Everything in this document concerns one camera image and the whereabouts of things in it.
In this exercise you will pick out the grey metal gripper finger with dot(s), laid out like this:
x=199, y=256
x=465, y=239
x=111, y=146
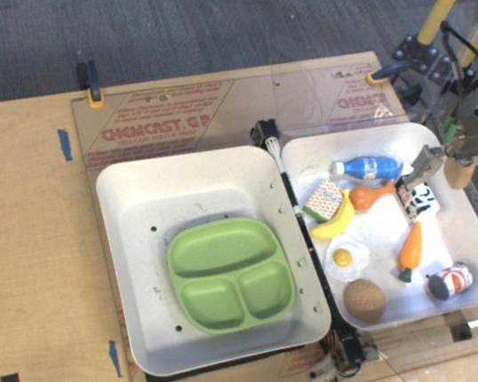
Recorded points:
x=419, y=177
x=431, y=155

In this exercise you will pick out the black and white cow-print carton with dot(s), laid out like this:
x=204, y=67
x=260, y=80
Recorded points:
x=418, y=202

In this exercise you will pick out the tan cylinder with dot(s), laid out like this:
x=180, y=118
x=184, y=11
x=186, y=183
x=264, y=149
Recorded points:
x=459, y=173

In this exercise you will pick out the blue plastic bottle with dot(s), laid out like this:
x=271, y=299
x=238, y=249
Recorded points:
x=372, y=167

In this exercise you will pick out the orange chicken drumstick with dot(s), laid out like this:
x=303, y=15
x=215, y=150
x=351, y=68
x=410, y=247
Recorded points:
x=363, y=197

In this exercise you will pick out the white plastic tray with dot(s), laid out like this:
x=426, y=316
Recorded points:
x=461, y=231
x=140, y=246

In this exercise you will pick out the orange carrot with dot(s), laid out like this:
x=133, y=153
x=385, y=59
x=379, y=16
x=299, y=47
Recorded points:
x=412, y=250

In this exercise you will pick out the yellow banana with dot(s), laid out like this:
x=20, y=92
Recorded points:
x=338, y=221

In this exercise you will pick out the white carton with colourful print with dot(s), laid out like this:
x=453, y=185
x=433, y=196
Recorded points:
x=322, y=201

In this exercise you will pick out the red and white can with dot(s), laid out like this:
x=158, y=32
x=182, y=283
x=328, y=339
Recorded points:
x=453, y=280

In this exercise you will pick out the white fried egg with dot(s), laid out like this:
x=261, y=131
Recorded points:
x=344, y=259

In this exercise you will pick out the thin black and white rod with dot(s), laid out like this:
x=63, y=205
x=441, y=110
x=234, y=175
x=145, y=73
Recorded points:
x=302, y=220

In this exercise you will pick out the brown round potato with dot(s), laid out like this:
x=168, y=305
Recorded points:
x=364, y=300

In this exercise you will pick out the brown cardboard board red print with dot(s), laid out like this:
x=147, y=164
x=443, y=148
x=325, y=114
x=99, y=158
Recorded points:
x=230, y=106

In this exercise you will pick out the green divided plate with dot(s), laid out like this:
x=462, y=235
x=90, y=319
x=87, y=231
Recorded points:
x=229, y=272

